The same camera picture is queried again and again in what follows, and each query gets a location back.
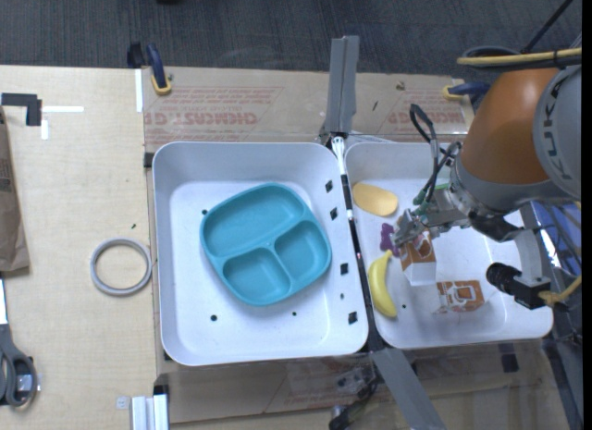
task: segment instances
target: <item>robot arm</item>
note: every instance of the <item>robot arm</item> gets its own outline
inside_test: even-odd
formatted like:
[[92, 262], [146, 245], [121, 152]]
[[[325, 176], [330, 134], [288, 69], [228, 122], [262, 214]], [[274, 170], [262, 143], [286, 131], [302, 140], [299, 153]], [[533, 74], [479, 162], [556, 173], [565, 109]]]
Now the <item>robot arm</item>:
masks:
[[[417, 208], [398, 219], [393, 244], [400, 247], [425, 230], [436, 238], [453, 227], [514, 240], [523, 271], [493, 264], [487, 279], [528, 308], [544, 305], [538, 293], [549, 289], [549, 280], [532, 253], [537, 231], [516, 227], [505, 216], [532, 201], [580, 201], [581, 72], [578, 65], [502, 73], [477, 109], [463, 145], [449, 147], [435, 161], [432, 178], [414, 201]], [[438, 152], [433, 145], [435, 158]], [[449, 182], [437, 187], [443, 164], [450, 168]]]

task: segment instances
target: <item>blue plate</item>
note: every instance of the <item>blue plate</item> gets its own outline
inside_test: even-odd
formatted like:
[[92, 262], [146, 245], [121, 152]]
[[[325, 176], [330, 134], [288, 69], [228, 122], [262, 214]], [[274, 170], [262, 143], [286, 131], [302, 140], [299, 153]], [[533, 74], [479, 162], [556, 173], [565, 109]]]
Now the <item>blue plate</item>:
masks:
[[200, 240], [210, 263], [242, 301], [263, 306], [315, 282], [331, 247], [308, 205], [270, 182], [235, 195], [204, 217]]

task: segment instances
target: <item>gray ring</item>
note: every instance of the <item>gray ring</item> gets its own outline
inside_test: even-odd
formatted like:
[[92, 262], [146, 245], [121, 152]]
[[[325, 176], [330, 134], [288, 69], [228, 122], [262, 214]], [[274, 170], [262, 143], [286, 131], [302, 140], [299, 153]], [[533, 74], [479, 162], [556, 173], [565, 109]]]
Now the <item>gray ring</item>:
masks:
[[[124, 289], [117, 289], [115, 287], [111, 287], [106, 285], [96, 273], [96, 263], [99, 259], [99, 256], [105, 252], [108, 248], [113, 246], [130, 246], [131, 248], [135, 249], [139, 252], [144, 261], [146, 262], [146, 272], [140, 282], [136, 285], [127, 287]], [[150, 276], [152, 275], [152, 262], [150, 260], [150, 252], [148, 248], [146, 248], [143, 244], [139, 243], [137, 240], [133, 240], [131, 238], [112, 238], [111, 240], [103, 241], [101, 244], [97, 246], [97, 248], [92, 253], [91, 257], [91, 279], [94, 285], [101, 290], [102, 292], [108, 295], [117, 295], [119, 297], [124, 297], [127, 295], [131, 295], [132, 293], [137, 292], [142, 287], [144, 287], [148, 281], [150, 280]]]

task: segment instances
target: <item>scissors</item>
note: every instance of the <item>scissors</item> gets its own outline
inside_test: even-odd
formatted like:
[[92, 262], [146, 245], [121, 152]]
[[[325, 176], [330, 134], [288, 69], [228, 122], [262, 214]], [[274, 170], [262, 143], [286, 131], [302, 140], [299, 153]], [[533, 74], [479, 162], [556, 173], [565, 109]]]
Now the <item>scissors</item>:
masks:
[[33, 361], [12, 342], [4, 281], [0, 275], [0, 402], [4, 397], [8, 405], [20, 407], [30, 402], [36, 392], [37, 372]]

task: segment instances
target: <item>yellow banana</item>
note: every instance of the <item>yellow banana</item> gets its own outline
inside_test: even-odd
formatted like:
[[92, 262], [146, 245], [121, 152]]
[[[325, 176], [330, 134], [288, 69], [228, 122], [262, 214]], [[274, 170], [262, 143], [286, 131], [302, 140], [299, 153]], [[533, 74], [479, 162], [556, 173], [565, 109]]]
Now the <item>yellow banana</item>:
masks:
[[387, 250], [381, 257], [375, 259], [368, 269], [370, 293], [376, 309], [388, 317], [397, 316], [397, 308], [387, 291], [387, 265], [389, 264], [391, 250]]

